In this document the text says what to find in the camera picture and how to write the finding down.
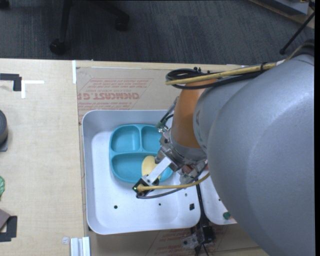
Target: office chair leg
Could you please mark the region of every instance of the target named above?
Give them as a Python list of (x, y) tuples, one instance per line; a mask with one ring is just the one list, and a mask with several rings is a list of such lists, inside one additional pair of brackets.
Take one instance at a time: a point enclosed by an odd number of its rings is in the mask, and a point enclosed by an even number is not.
[(118, 31), (127, 31), (128, 30), (128, 23), (130, 20), (130, 16), (123, 12), (122, 10), (115, 7), (113, 4), (107, 1), (91, 1), (95, 5), (99, 6), (100, 8), (104, 9), (105, 11), (117, 16), (115, 20), (115, 29)]
[(61, 19), (59, 38), (56, 38), (50, 44), (51, 52), (57, 55), (64, 54), (66, 51), (65, 38), (66, 38), (66, 33), (68, 28), (68, 21), (69, 21), (71, 6), (72, 6), (72, 0), (63, 1), (62, 19)]
[(288, 46), (296, 39), (296, 37), (300, 34), (300, 32), (305, 28), (305, 26), (312, 20), (315, 16), (315, 12), (313, 12), (310, 17), (301, 25), (301, 27), (297, 30), (297, 32), (290, 38), (290, 40), (286, 43), (286, 45), (279, 51), (281, 55), (285, 54), (286, 49)]
[(7, 0), (0, 0), (0, 9), (8, 8), (9, 7), (9, 1)]

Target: gray carpet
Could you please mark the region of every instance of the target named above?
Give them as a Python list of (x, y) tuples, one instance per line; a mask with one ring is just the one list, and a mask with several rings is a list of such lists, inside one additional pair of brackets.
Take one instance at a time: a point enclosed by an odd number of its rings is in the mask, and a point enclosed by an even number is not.
[(74, 1), (67, 52), (50, 52), (63, 0), (9, 0), (0, 9), (0, 58), (253, 65), (284, 58), (315, 31), (248, 0), (113, 1), (130, 15), (129, 30), (89, 1)]

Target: blue divided plate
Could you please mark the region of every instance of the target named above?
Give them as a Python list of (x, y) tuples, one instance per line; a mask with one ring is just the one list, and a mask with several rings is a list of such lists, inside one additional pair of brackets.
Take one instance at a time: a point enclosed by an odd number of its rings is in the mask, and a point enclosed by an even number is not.
[[(161, 134), (149, 124), (126, 124), (116, 128), (110, 137), (109, 159), (113, 174), (121, 181), (136, 183), (142, 177), (142, 162), (146, 156), (156, 156)], [(172, 175), (168, 167), (160, 182)]]

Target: green mesh object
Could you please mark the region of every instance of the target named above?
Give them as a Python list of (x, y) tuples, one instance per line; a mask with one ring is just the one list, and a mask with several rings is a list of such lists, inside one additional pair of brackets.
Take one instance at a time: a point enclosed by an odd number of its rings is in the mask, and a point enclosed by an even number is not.
[(0, 176), (0, 197), (5, 191), (5, 180)]

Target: white tray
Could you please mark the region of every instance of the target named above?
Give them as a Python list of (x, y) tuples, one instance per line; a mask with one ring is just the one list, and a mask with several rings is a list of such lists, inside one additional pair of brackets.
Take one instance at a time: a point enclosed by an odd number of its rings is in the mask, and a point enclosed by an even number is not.
[[(165, 110), (93, 110), (82, 120), (87, 222), (101, 235), (138, 231), (190, 228), (200, 219), (196, 187), (154, 199), (137, 199), (134, 184), (117, 179), (110, 170), (109, 140), (115, 128), (126, 124), (155, 125)], [(163, 185), (179, 184), (174, 173)], [(226, 208), (219, 201), (211, 179), (201, 185), (205, 213), (216, 224), (225, 220)], [(161, 194), (159, 189), (149, 195)]]

